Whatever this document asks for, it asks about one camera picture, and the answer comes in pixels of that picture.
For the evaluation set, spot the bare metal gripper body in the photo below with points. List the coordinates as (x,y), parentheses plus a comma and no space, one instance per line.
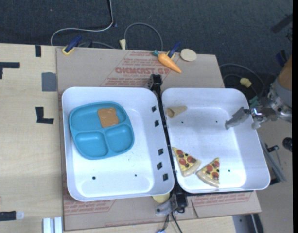
(280,110)

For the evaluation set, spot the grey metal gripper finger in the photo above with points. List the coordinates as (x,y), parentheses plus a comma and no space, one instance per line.
(237,118)
(256,124)

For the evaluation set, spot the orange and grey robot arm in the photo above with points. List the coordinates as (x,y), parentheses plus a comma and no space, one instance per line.
(286,75)

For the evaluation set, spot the white plastic tray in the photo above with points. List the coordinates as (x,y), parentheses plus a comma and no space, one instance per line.
(207,135)
(119,178)

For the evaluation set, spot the yellow toy food piece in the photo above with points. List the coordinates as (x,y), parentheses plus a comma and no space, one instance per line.
(245,82)

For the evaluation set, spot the toy pizza slice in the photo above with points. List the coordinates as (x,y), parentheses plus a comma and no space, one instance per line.
(210,172)
(185,161)

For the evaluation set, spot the beige ice cream cone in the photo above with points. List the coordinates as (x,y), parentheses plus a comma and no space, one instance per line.
(175,111)

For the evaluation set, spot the thin black rod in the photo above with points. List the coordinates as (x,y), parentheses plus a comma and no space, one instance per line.
(163,120)

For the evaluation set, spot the beige round biscuit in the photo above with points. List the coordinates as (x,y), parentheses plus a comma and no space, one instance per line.
(188,54)

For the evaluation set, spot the orange carrot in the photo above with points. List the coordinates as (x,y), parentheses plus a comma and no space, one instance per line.
(168,62)

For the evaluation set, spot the yellow round toy food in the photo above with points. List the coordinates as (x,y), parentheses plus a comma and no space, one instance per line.
(161,197)

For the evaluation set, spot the orange toast slice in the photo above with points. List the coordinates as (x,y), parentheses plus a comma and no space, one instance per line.
(108,117)

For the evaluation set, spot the pale yellow toy piece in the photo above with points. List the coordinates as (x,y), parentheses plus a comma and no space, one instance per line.
(122,44)

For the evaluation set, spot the blue divided plate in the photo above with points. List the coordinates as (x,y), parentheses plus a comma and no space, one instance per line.
(90,142)

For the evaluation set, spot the brown cardboard board red print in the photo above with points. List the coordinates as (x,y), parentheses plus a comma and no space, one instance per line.
(90,69)

